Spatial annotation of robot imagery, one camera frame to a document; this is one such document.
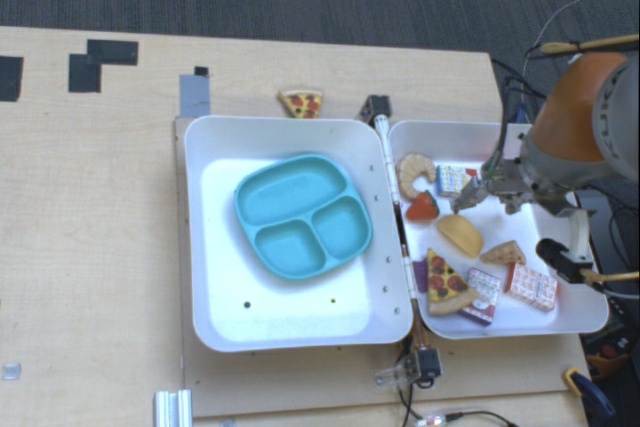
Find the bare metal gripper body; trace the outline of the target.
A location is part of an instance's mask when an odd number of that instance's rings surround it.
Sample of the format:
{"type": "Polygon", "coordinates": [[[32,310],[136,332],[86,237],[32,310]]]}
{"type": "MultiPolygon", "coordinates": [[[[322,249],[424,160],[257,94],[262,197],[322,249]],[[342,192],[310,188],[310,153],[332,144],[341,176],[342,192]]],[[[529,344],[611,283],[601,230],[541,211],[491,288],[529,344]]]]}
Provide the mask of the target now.
{"type": "Polygon", "coordinates": [[[483,182],[490,195],[527,194],[528,204],[537,204],[551,215],[570,215],[576,210],[569,199],[570,189],[541,175],[525,158],[501,159],[483,167],[483,182]]]}

